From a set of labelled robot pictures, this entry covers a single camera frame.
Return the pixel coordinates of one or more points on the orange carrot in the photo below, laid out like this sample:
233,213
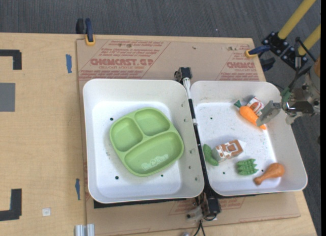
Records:
247,114

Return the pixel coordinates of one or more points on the white plastic tray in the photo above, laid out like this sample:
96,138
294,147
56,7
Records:
102,94
229,128

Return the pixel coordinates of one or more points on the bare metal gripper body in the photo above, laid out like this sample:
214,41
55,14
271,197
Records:
304,101

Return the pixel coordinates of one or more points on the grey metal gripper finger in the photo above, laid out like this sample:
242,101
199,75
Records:
275,112
264,115

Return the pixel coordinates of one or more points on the green divided plate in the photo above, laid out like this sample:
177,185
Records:
150,153

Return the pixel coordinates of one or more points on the brown cardboard board, red print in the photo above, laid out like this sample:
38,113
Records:
203,56

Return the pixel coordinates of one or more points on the thin black and white rod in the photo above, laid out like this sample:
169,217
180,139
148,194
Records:
196,128

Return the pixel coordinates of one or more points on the brown and white carton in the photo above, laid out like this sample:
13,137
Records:
229,150

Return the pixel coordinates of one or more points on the green curved toy vegetable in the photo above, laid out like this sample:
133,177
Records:
209,154

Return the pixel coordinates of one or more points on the green pea pods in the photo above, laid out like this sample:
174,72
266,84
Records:
245,167

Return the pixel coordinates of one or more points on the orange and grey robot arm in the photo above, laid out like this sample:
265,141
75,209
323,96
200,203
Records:
317,66

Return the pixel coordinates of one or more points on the orange chicken drumstick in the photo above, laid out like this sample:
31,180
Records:
273,171

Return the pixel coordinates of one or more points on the red and white packet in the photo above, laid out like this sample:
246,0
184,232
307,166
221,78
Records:
255,104

